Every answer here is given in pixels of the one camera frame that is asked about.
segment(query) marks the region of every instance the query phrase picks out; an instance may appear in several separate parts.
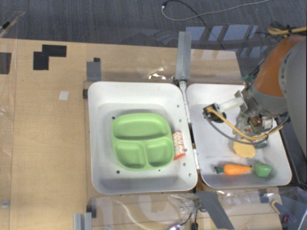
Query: white cable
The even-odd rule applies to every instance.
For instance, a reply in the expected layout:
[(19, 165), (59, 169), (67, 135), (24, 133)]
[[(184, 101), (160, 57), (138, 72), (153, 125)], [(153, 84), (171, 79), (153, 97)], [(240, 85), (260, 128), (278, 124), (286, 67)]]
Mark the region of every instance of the white cable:
[(192, 17), (189, 17), (189, 18), (186, 18), (186, 19), (173, 19), (173, 18), (168, 17), (168, 16), (163, 12), (163, 9), (165, 8), (164, 5), (161, 7), (161, 13), (164, 15), (164, 17), (166, 17), (166, 18), (168, 18), (169, 20), (172, 20), (172, 21), (188, 21), (188, 20), (191, 20), (191, 19), (194, 19), (194, 18), (203, 16), (203, 15), (208, 15), (208, 14), (213, 14), (213, 13), (220, 13), (220, 12), (224, 12), (224, 11), (228, 11), (228, 10), (233, 10), (233, 9), (236, 9), (236, 8), (240, 8), (240, 7), (243, 7), (243, 6), (254, 5), (254, 4), (263, 3), (263, 2), (268, 2), (268, 1), (271, 1), (271, 0), (263, 0), (263, 1), (259, 1), (259, 2), (252, 2), (252, 3), (241, 4), (241, 5), (238, 5), (238, 6), (229, 8), (229, 9), (224, 9), (224, 10), (218, 10), (218, 11), (213, 11), (213, 12), (201, 13), (201, 14), (198, 14), (198, 15), (195, 15), (195, 16), (192, 16)]

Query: yellow round disc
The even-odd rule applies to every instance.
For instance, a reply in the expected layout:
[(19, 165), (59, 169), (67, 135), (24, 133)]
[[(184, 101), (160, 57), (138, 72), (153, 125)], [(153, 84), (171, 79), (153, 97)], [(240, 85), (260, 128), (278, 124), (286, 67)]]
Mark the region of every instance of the yellow round disc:
[(234, 141), (233, 148), (236, 154), (243, 158), (252, 158), (256, 154), (256, 149), (253, 145), (242, 144)]

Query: green toy vegetable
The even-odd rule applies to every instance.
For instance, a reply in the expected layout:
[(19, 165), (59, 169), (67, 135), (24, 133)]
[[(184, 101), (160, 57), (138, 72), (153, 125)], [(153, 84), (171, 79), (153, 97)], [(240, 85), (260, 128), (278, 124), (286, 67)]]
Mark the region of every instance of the green toy vegetable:
[(265, 163), (255, 163), (254, 171), (258, 177), (268, 177), (272, 171), (272, 167)]

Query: yellow cable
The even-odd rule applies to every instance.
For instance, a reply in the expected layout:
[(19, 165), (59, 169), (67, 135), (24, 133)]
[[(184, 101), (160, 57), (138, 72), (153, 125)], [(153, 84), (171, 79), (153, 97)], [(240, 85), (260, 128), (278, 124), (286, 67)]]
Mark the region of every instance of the yellow cable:
[(272, 35), (283, 35), (283, 34), (289, 34), (289, 33), (300, 33), (300, 32), (304, 32), (307, 31), (307, 27), (300, 27), (300, 28), (295, 28), (292, 30), (281, 30), (275, 27), (270, 27), (268, 29), (269, 33)]
[(260, 136), (248, 136), (244, 133), (242, 133), (239, 129), (237, 129), (235, 126), (233, 126), (226, 118), (223, 117), (223, 115), (219, 114), (217, 111), (215, 111), (211, 106), (208, 106), (206, 108), (208, 113), (213, 113), (216, 116), (218, 116), (220, 119), (222, 119), (227, 125), (229, 125), (235, 132), (237, 132), (239, 135), (243, 136), (246, 139), (249, 140), (259, 140), (259, 139), (265, 139), (267, 136), (270, 136), (271, 134), (274, 134), (276, 131), (281, 130), (283, 128), (283, 126), (278, 127), (277, 129), (264, 134), (264, 135), (260, 135)]

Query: black cable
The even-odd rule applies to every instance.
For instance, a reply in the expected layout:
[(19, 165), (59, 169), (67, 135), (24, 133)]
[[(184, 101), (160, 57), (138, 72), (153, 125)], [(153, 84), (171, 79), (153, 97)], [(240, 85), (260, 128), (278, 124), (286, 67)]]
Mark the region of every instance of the black cable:
[[(188, 7), (196, 16), (197, 16), (197, 18), (199, 18), (200, 20), (201, 20), (201, 22), (204, 24), (204, 26), (209, 30), (209, 32), (212, 34), (212, 35), (214, 35), (213, 33), (212, 33), (212, 30), (208, 27), (208, 25), (206, 24), (206, 22), (201, 18), (201, 16), (200, 15), (198, 15), (198, 13), (191, 7), (191, 6), (189, 6), (188, 4), (186, 4), (185, 2), (183, 2), (183, 1), (180, 1), (180, 0), (167, 0), (166, 2), (164, 2), (163, 4), (162, 4), (162, 6), (164, 6), (165, 8), (166, 8), (166, 5), (167, 5), (167, 3), (168, 2), (179, 2), (179, 3), (181, 3), (181, 4), (183, 4), (183, 5), (185, 5), (186, 7)], [(218, 38), (214, 35), (214, 37), (216, 38), (216, 41), (220, 44), (220, 46), (221, 46), (221, 48), (223, 49), (223, 50), (225, 50), (225, 47), (223, 46), (223, 44), (218, 40)]]

